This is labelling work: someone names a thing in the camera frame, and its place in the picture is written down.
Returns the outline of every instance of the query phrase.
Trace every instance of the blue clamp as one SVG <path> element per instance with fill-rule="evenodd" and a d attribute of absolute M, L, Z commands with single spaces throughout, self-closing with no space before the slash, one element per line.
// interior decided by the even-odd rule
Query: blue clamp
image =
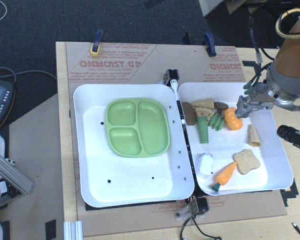
<path fill-rule="evenodd" d="M 102 29 L 98 29 L 96 32 L 95 41 L 91 45 L 91 48 L 90 48 L 90 54 L 94 57 L 96 57 L 100 52 L 100 42 L 101 42 L 103 34 L 104 34 L 104 31 Z"/>
<path fill-rule="evenodd" d="M 206 52 L 209 54 L 210 57 L 217 55 L 215 50 L 215 38 L 210 32 L 204 34 L 202 44 L 208 46 L 206 48 Z"/>

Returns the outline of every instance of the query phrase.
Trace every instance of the orange carrot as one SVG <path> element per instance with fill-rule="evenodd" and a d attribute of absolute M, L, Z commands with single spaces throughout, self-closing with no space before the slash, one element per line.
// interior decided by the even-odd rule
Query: orange carrot
<path fill-rule="evenodd" d="M 231 130 L 239 130 L 244 125 L 242 118 L 236 117 L 234 107 L 229 107 L 224 111 L 224 120 Z"/>
<path fill-rule="evenodd" d="M 220 185 L 225 185 L 230 180 L 234 170 L 237 166 L 237 162 L 234 161 L 230 163 L 226 168 L 224 168 L 215 178 L 216 184 L 212 186 L 212 189 L 216 192 L 219 191 Z"/>

